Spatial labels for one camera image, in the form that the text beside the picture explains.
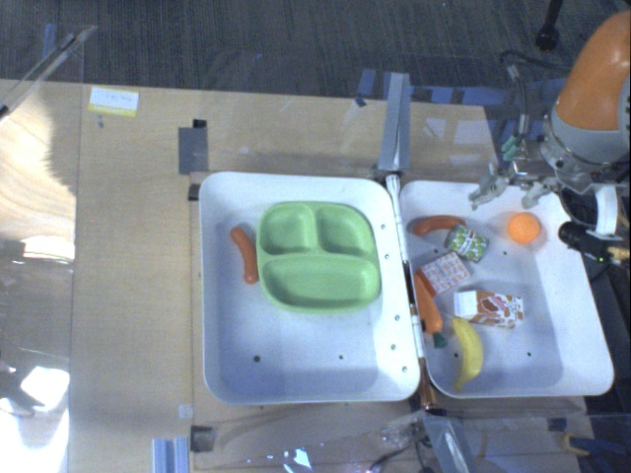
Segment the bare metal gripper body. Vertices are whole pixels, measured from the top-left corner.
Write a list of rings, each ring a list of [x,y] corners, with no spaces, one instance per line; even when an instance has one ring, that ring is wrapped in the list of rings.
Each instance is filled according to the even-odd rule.
[[[587,161],[552,141],[522,141],[510,160],[508,176],[523,188],[594,194],[606,186],[622,187],[622,164]]]

